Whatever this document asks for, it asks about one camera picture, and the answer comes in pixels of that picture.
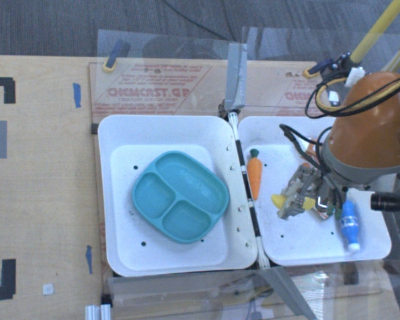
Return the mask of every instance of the black cable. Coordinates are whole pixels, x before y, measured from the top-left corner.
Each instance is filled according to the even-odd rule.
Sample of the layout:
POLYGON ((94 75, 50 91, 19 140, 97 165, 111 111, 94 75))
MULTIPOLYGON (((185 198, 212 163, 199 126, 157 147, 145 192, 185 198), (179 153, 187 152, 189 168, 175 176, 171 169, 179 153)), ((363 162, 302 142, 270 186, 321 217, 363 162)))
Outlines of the black cable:
MULTIPOLYGON (((332 129, 332 126, 326 128, 326 129, 324 129, 324 130, 320 133, 319 137, 317 138, 317 142, 318 142, 318 143, 321 143, 321 142, 320 142, 321 138, 322 138, 322 137, 324 136, 324 134, 325 134, 326 132, 328 132, 330 129, 332 129)), ((320 148, 319 148, 318 145, 315 146, 315 156, 317 157, 317 160, 319 161, 319 163, 320 163, 322 166, 325 166, 327 169, 329 169, 328 166, 326 165, 326 163, 324 162, 323 158, 321 157, 320 148)))
POLYGON ((310 95, 310 97, 308 98, 307 104, 306 104, 306 106, 305 106, 305 114, 306 114, 306 116, 308 116, 310 119, 320 119, 320 118, 326 117, 326 116, 346 117, 346 116, 356 115, 356 114, 362 113, 362 112, 364 112, 364 111, 367 111, 367 110, 370 110, 370 109, 376 107, 377 105, 379 105, 379 104, 385 102, 386 100, 388 100, 389 98, 391 98, 392 96, 394 96, 394 95, 396 95, 397 93, 400 92, 400 87, 398 87, 398 88, 396 88, 394 91, 392 91, 391 93, 389 93, 389 94, 387 94, 387 95, 385 95, 385 96, 382 96, 380 99, 376 100, 376 101, 373 102, 373 103, 370 103, 370 104, 368 104, 368 105, 366 105, 366 106, 364 106, 364 107, 362 107, 362 108, 358 108, 358 109, 353 110, 353 111, 346 111, 346 110, 351 109, 351 108, 355 107, 356 105, 358 105, 358 104, 360 104, 360 103, 362 103, 362 102, 364 102, 364 101, 367 101, 368 99, 372 98, 373 96, 375 96, 376 94, 378 94, 379 92, 381 92, 383 89, 385 89, 385 88, 387 88, 388 86, 390 86, 390 85, 392 85, 392 84, 394 84, 394 83, 400 81, 400 77, 399 77, 399 78, 397 78, 397 79, 395 79, 395 80, 393 80, 393 81, 391 81, 391 82, 389 82, 389 83, 383 85, 382 87, 376 89, 374 92, 372 92, 372 93, 370 93, 370 94, 368 94, 368 95, 366 95, 366 96, 364 96, 364 97, 358 99, 357 101, 353 102, 352 104, 347 105, 347 106, 342 107, 342 108, 338 108, 337 110, 334 110, 334 111, 327 111, 327 110, 325 110, 325 109, 323 109, 323 108, 320 108, 320 106, 316 103, 317 108, 318 108, 323 114, 321 114, 321 115, 316 115, 316 116, 314 116, 314 115, 309 115, 309 114, 308 114, 308 109, 309 109, 309 105, 310 105, 310 103, 311 103, 313 97, 315 96, 315 98, 317 99, 317 93, 318 93, 318 91, 320 90, 320 88, 322 88, 322 86, 324 86, 324 85, 326 85, 326 87, 327 87, 327 83, 330 82, 330 81, 333 81, 333 80, 335 80, 335 79, 336 79, 336 78, 332 78, 332 79, 330 79, 330 80, 327 80, 326 82, 322 82, 322 83, 318 84, 316 90, 314 90, 314 92, 313 92, 313 93, 310 95))
POLYGON ((178 10, 178 8, 176 8, 175 6, 173 6, 172 4, 170 4, 170 2, 168 2, 168 0, 163 0, 163 2, 164 2, 168 7, 170 7, 172 10, 174 10, 174 12, 176 12, 177 14, 179 14, 180 16, 182 16, 183 18, 185 18, 186 20, 192 22, 194 25, 196 25, 196 26, 198 26, 198 27, 200 27, 200 28, 202 28, 202 29, 204 29, 204 30, 206 30, 206 31, 208 31, 208 32, 210 32, 210 33, 212 33, 212 34, 214 34, 214 35, 216 35, 216 36, 222 38, 223 40, 226 40, 226 41, 234 40, 234 41, 236 41, 236 38, 234 37, 234 34, 233 34, 233 32, 232 32, 232 30, 231 30, 231 28, 230 28, 230 26, 229 26, 229 22, 228 22, 228 18, 227 18, 227 12, 226 12, 226 9, 225 9, 223 0, 221 0, 221 4, 222 4, 222 6, 223 6, 223 10, 224 10, 224 14, 225 14, 224 19, 225 19, 225 22, 226 22, 226 24, 227 24, 227 27, 228 27, 228 29, 229 29, 229 31, 230 31, 230 34, 231 34, 231 36, 233 37, 233 39, 228 39, 226 36, 224 36, 224 35, 218 33, 217 31, 214 31, 214 30, 208 28, 207 26, 204 26, 204 25, 200 24, 199 22, 197 22, 197 21, 195 21, 195 20, 192 20, 192 18, 188 17, 187 15, 185 15, 184 13, 182 13, 180 10, 178 10))
POLYGON ((291 132, 291 128, 287 125, 284 124, 280 124, 279 125, 280 128, 283 130, 285 136, 290 140, 290 142, 293 143, 293 145, 295 146, 295 149, 297 150, 297 152, 305 159, 307 160, 310 164, 312 164, 312 166, 314 166, 315 168, 317 168, 322 175, 325 175, 327 173, 326 170, 324 170, 322 168, 322 166, 320 166, 320 164, 318 164, 318 162, 314 161, 314 159, 312 157, 310 157, 308 154, 306 154, 306 152, 304 152, 299 144, 299 142, 296 140, 296 138, 293 136, 292 132, 291 132))
POLYGON ((304 140, 304 141, 306 141, 308 143, 311 143, 313 145, 317 145, 318 144, 319 146, 322 145, 322 143, 309 139, 308 137, 302 135, 300 132, 294 130, 294 128, 292 128, 292 127, 290 127, 288 125, 283 125, 283 126, 284 126, 284 128, 286 128, 287 130, 290 130, 290 132, 292 132, 293 134, 295 134, 296 136, 300 137, 302 140, 304 140))
MULTIPOLYGON (((329 176, 328 173, 331 172, 330 168, 325 164, 324 161, 322 161, 322 163, 318 163, 316 161, 314 161, 314 159, 312 157, 310 157, 308 154, 306 154, 306 152, 304 152, 299 144, 299 142, 296 140, 296 138, 293 136, 292 134, 292 130, 293 128, 291 128, 288 125, 284 125, 284 124, 280 124, 279 125, 280 128, 283 130, 285 136, 290 140, 290 142, 293 143, 293 145, 295 146, 295 149, 297 150, 297 152, 305 159, 307 160, 310 164, 312 164, 312 166, 314 166, 315 168, 317 168, 320 173, 322 174, 322 178, 326 179, 327 182, 331 185, 332 187, 332 191, 334 194, 336 194, 336 199, 339 202, 339 208, 342 209, 342 205, 343 205, 343 198, 341 195, 341 192, 339 191, 336 183, 334 182, 334 180, 332 179, 332 177, 329 176)), ((326 128, 324 131, 321 132, 318 140, 325 134, 326 131, 328 131, 331 127, 326 128)))

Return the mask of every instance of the bottle cap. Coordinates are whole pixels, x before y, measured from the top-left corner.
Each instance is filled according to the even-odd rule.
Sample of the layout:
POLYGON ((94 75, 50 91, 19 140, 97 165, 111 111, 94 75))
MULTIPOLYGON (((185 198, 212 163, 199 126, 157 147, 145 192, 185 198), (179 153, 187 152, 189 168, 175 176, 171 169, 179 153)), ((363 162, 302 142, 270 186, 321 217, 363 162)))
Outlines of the bottle cap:
POLYGON ((350 243, 350 244, 348 244, 348 250, 352 253, 356 253, 356 252, 360 251, 360 244, 350 243))

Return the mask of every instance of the carrot green top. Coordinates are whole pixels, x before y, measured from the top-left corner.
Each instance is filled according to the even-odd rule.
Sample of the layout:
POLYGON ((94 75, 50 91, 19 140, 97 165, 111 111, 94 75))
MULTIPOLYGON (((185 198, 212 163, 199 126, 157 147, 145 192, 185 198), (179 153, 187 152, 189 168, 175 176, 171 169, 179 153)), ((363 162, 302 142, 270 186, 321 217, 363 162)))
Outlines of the carrot green top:
POLYGON ((252 157, 257 157, 259 154, 259 151, 257 149, 251 149, 251 155, 252 157))

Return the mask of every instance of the blue tape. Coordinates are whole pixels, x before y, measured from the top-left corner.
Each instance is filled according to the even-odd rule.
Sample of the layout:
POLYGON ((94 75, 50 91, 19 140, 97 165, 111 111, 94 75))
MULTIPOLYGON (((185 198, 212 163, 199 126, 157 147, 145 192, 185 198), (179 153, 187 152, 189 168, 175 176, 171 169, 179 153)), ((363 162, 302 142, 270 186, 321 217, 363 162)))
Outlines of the blue tape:
POLYGON ((80 84, 73 83, 73 90, 74 90, 75 107, 76 108, 80 108, 81 107, 81 88, 80 88, 80 84))
POLYGON ((90 245, 86 247, 86 261, 89 267, 89 274, 92 274, 92 247, 90 245))

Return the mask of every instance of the gray carpet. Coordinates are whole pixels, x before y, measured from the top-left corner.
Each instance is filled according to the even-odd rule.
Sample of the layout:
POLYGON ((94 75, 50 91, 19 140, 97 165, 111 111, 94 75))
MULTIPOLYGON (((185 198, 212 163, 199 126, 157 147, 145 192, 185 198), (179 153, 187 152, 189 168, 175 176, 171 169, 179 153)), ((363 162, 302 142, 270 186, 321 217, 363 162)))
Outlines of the gray carpet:
MULTIPOLYGON (((176 44, 192 37, 206 39, 206 44, 211 44, 210 39, 246 41, 250 59, 320 61, 354 50, 390 2, 0 0, 0 55, 96 56, 112 44, 103 47, 108 36, 112 40, 115 31, 122 31, 132 37, 163 35, 142 47, 140 55, 146 57, 177 57, 181 54, 176 46, 172 50, 169 40, 176 44), (161 46, 160 39, 167 47, 161 46)), ((400 14, 364 58, 364 66, 368 71, 380 70, 399 47, 400 14)), ((400 303, 400 214, 385 218, 393 240, 388 271, 396 281, 400 303)))

